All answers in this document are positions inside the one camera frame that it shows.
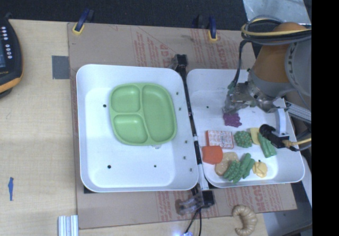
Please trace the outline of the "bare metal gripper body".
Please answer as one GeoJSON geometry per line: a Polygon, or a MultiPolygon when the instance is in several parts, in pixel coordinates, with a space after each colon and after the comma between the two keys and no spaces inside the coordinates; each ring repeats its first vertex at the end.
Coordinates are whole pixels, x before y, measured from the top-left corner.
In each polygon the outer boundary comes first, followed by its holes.
{"type": "Polygon", "coordinates": [[[277,100],[277,98],[268,96],[253,82],[249,81],[237,83],[231,90],[228,91],[227,97],[231,98],[233,104],[245,103],[246,107],[258,107],[267,113],[273,113],[280,109],[287,111],[289,108],[289,105],[287,107],[276,106],[274,101],[277,100]]]}

